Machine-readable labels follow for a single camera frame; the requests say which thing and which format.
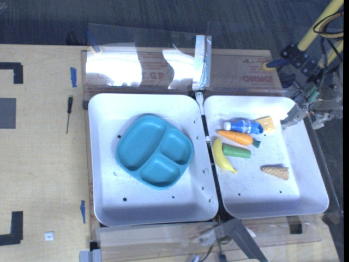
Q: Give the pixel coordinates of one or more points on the green cylinder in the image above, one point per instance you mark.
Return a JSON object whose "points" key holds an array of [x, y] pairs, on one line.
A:
{"points": [[235, 151]]}

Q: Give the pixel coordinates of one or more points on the tan ice cream cone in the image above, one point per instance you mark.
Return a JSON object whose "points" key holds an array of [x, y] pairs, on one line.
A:
{"points": [[276, 172]]}

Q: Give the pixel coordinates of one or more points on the brown cardboard board red print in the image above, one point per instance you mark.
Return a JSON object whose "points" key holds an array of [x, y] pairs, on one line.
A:
{"points": [[234, 72]]}

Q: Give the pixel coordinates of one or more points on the small white square tag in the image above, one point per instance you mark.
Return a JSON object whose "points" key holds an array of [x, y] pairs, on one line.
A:
{"points": [[49, 236]]}

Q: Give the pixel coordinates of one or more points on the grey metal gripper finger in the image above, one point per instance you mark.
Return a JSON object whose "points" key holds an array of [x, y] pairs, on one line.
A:
{"points": [[295, 115], [321, 119]]}

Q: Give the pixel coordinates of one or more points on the black screwdriver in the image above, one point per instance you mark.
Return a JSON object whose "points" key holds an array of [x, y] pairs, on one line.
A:
{"points": [[69, 105]]}

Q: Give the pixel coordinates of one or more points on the yellow square cracker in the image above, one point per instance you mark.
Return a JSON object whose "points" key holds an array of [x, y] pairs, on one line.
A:
{"points": [[268, 123]]}

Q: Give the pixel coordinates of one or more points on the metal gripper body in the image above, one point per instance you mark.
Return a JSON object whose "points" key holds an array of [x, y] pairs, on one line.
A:
{"points": [[328, 102]]}

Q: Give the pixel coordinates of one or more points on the white plastic tray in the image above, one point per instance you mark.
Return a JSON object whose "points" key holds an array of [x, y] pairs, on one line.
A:
{"points": [[109, 195], [272, 201]]}

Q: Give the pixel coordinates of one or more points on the orange carrot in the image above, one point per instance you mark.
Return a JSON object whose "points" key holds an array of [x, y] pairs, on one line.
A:
{"points": [[237, 137]]}

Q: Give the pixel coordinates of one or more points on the thin black and white rod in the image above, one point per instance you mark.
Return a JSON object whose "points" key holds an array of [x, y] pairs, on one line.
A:
{"points": [[205, 127]]}

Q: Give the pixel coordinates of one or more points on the yellow banana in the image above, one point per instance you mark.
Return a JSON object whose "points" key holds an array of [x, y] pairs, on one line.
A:
{"points": [[219, 154]]}

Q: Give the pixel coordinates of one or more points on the blue and white bottle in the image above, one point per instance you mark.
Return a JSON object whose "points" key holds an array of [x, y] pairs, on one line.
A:
{"points": [[244, 126]]}

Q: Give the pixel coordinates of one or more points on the blue divided plate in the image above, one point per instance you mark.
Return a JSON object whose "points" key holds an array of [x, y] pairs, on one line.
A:
{"points": [[141, 143]]}

